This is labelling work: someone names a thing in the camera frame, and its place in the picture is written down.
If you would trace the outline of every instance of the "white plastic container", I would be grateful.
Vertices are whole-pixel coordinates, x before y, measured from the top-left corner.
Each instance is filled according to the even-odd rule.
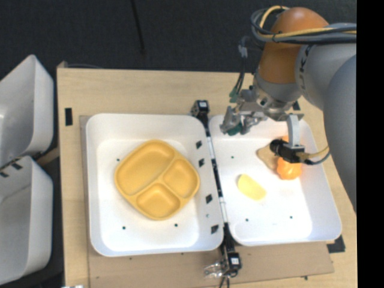
[[[45,267],[52,244],[53,183],[25,156],[0,176],[0,285]]]
[[[228,136],[220,131],[223,117],[214,116],[209,129],[233,238],[246,246],[337,239],[341,221],[323,166],[303,165],[300,177],[282,180],[256,155],[272,140],[288,135],[287,124],[268,119],[245,135]],[[305,151],[317,152],[308,124],[301,120],[299,127]],[[255,201],[238,190],[242,174],[266,190],[264,199]]]
[[[98,114],[87,121],[83,135],[90,239],[100,254],[208,251],[221,244],[223,219],[209,146],[200,121],[187,115]],[[196,195],[173,217],[161,221],[134,209],[113,180],[119,161],[152,139],[174,147],[200,176]]]
[[[53,80],[30,55],[0,82],[0,167],[45,151],[53,137]]]
[[[53,80],[34,55],[0,81],[0,284],[51,254],[53,182],[30,157],[53,138]]]
[[[83,126],[83,152],[88,179],[89,225],[92,246],[104,256],[204,251],[223,241],[222,214],[211,157],[215,157],[223,206],[231,235],[241,245],[331,241],[341,233],[341,221],[322,165],[303,166],[300,178],[281,180],[258,159],[256,151],[287,134],[283,122],[267,120],[241,136],[223,135],[223,116],[214,116],[209,128],[210,150],[203,125],[179,115],[98,114]],[[301,121],[301,142],[316,152],[309,126]],[[180,213],[154,221],[135,210],[120,195],[113,174],[120,160],[151,139],[164,140],[197,169],[201,185]],[[196,148],[196,142],[202,142]],[[205,165],[199,167],[204,159]],[[237,179],[247,174],[267,191],[257,202],[243,195]],[[206,197],[213,200],[206,203]]]

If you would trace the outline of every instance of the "black bracket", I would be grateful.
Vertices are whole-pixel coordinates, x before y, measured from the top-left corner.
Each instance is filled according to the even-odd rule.
[[[346,245],[343,240],[343,236],[340,235],[334,243],[332,244],[327,244],[328,251],[330,254],[332,253],[342,253],[346,251]]]
[[[203,123],[207,137],[211,136],[208,128],[209,111],[210,109],[209,109],[209,104],[207,100],[196,100],[193,104],[193,107],[191,108],[191,114],[195,118],[197,118],[200,122]]]

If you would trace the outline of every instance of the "black floor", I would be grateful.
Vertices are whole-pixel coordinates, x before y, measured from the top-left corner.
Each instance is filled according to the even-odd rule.
[[[275,4],[308,7],[329,23],[357,18],[357,0],[0,0],[0,80],[32,53],[53,78],[63,60],[102,68],[238,72],[237,45],[251,35],[250,15]],[[250,53],[247,72],[259,58],[260,52]],[[52,163],[45,169],[58,181],[57,168]],[[55,199],[48,269],[1,288],[60,287]]]

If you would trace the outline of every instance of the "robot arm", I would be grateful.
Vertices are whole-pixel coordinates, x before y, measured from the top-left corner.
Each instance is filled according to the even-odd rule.
[[[267,31],[273,12],[279,14]],[[262,57],[253,85],[241,89],[238,81],[230,94],[236,106],[227,108],[221,131],[245,134],[266,118],[285,121],[289,142],[273,141],[271,149],[286,161],[310,164],[298,146],[302,115],[287,113],[305,97],[323,111],[329,151],[356,212],[356,25],[329,25],[311,10],[286,7],[257,11],[251,22],[256,40],[265,43]]]

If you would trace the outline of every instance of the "black cable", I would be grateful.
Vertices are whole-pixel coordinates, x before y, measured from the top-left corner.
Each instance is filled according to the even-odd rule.
[[[246,46],[246,42],[248,42],[248,41],[250,41],[252,43],[252,45],[254,45],[255,47]],[[257,40],[255,40],[254,37],[249,37],[249,36],[244,36],[240,41],[240,45],[242,47],[245,47],[248,51],[249,50],[261,50],[261,51],[263,51],[263,49],[264,49],[264,43],[259,43]]]
[[[240,93],[240,90],[242,88],[242,84],[244,82],[244,77],[245,77],[245,59],[246,58],[242,58],[242,69],[240,71],[239,79],[238,79],[238,82],[236,84],[236,86],[237,86],[236,93],[237,94]]]
[[[223,278],[221,279],[221,282],[220,282],[220,286],[218,288],[223,288],[223,284],[224,284],[224,281],[227,280],[227,288],[229,288],[229,276],[223,276]]]
[[[240,71],[238,80],[236,81],[236,84],[235,84],[236,94],[239,93],[238,90],[239,90],[239,86],[241,84],[241,80],[242,80],[242,72]]]
[[[327,158],[330,156],[330,154],[331,153],[328,151],[326,153],[326,155],[324,156],[324,158],[322,158],[321,160],[319,160],[319,161],[312,161],[310,159],[306,159],[306,160],[304,160],[304,163],[307,164],[307,165],[310,165],[310,166],[323,163],[325,160],[327,160]]]
[[[145,55],[146,54],[146,49],[145,49],[145,44],[144,44],[144,37],[143,37],[142,27],[140,25],[140,20],[139,20],[139,12],[137,11],[135,0],[130,0],[130,1],[131,1],[131,8],[132,8],[132,12],[133,12],[134,21],[136,23],[137,34],[139,36],[141,53],[143,55]]]
[[[273,33],[271,31],[265,30],[260,27],[259,22],[261,20],[262,15],[267,11],[267,9],[262,9],[256,11],[251,16],[251,25],[256,30],[256,32],[260,32],[265,35],[278,35],[278,33]],[[283,9],[275,10],[271,12],[271,14],[276,11],[282,12]],[[291,37],[286,37],[284,40],[274,40],[275,43],[289,43],[289,44],[335,44],[335,43],[355,43],[356,35],[350,34],[347,35],[346,32],[355,31],[356,25],[352,26],[342,26],[339,28],[332,28],[330,30],[324,30],[321,32],[308,32],[300,35],[294,35]],[[329,34],[340,34],[339,36],[335,36],[333,38],[322,38],[321,36],[329,35]]]

